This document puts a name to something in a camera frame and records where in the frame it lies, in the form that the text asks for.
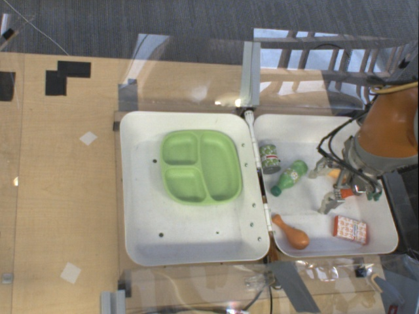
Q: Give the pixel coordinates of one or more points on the green divided plate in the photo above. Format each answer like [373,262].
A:
[216,165]

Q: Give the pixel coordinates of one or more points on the black and white thin rod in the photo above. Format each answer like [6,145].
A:
[254,146]

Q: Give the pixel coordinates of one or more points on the brown toy chicken drumstick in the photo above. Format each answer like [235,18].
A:
[294,235]

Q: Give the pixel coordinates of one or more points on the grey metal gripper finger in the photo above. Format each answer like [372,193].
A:
[330,202]
[320,168]

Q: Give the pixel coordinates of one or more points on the green can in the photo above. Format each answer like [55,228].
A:
[270,159]

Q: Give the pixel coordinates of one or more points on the pale orange toy food piece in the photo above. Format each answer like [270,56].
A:
[335,174]

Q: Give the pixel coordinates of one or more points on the white plastic tray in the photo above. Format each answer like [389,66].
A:
[301,204]
[183,234]

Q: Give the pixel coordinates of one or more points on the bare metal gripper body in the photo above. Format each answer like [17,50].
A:
[355,177]

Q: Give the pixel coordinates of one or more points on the red-orange toy food piece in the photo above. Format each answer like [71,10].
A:
[347,193]

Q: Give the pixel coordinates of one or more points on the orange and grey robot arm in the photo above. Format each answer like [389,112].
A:
[389,126]

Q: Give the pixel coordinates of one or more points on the orange patterned carton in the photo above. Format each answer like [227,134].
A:
[350,230]

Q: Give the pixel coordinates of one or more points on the green plastic bottle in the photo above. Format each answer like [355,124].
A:
[291,176]

